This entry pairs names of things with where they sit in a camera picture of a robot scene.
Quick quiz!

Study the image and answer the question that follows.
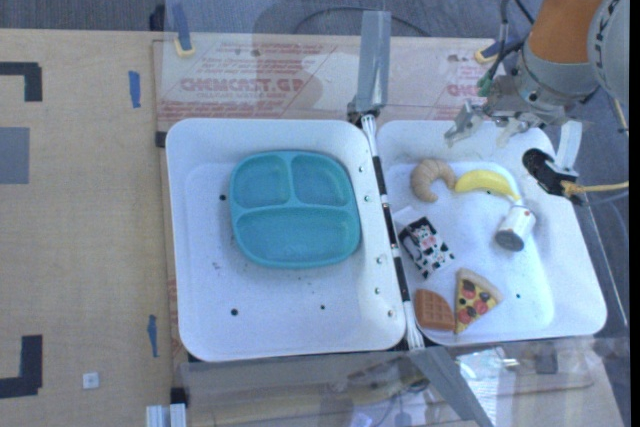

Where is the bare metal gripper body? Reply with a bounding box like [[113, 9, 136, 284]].
[[480, 73, 572, 129]]

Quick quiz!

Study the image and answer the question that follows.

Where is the yellow banana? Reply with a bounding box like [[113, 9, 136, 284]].
[[453, 168, 523, 204]]

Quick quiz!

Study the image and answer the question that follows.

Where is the tan croissant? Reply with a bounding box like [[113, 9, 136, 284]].
[[409, 157, 457, 204]]

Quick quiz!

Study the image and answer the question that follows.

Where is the white can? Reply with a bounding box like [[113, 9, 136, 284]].
[[493, 203, 537, 253]]

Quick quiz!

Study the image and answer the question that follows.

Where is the cow print milk carton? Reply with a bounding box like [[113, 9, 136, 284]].
[[397, 215, 456, 281]]

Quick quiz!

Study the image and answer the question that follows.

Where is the white plastic tray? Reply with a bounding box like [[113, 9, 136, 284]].
[[164, 117, 407, 363], [375, 118, 609, 348]]

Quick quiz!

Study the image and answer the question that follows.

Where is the pizza slice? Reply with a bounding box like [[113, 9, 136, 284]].
[[452, 267, 504, 335]]

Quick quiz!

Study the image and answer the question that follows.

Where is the blue divided plate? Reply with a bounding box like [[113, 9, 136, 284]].
[[228, 150, 363, 270]]

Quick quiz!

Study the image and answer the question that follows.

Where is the brown waffle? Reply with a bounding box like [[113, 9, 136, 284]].
[[412, 287, 457, 332]]

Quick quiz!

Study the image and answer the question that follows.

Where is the brown cardboard board red print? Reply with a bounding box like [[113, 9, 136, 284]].
[[151, 32, 599, 409]]

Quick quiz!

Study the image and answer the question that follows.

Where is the black cylinder on white bracket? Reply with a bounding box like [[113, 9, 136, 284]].
[[521, 119, 584, 197]]

